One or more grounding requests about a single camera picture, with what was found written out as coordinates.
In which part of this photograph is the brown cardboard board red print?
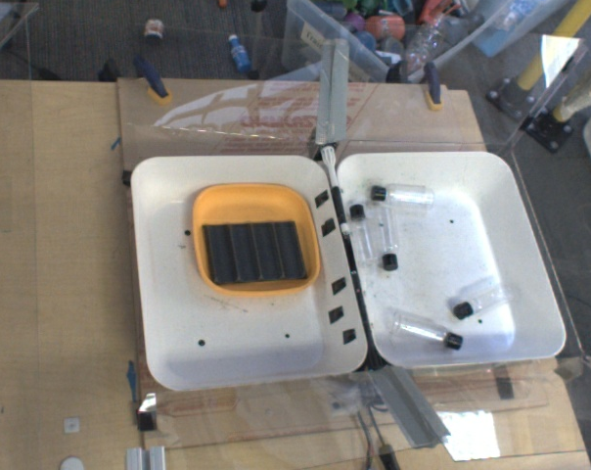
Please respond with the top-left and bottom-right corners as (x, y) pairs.
(116, 76), (585, 452)

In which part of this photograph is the clear plastic storage bin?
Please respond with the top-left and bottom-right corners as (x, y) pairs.
(283, 0), (522, 83)
(471, 0), (591, 58)

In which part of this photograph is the orange bowl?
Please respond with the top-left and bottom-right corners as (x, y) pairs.
(192, 182), (322, 298)

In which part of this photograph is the black ridged insert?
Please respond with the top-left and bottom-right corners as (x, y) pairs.
(202, 220), (309, 286)

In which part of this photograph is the blue bottle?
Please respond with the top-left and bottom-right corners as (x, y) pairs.
(228, 33), (252, 74)

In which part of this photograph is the white plastic tray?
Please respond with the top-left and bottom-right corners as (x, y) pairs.
(335, 151), (568, 369)
(130, 155), (369, 392)

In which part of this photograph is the clear plastic bottle black cap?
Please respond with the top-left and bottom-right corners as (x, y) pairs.
(389, 309), (465, 352)
(370, 182), (434, 208)
(376, 206), (400, 272)
(452, 275), (515, 321)
(348, 203), (378, 266)

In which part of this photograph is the small can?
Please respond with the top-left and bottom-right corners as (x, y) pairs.
(143, 18), (166, 43)

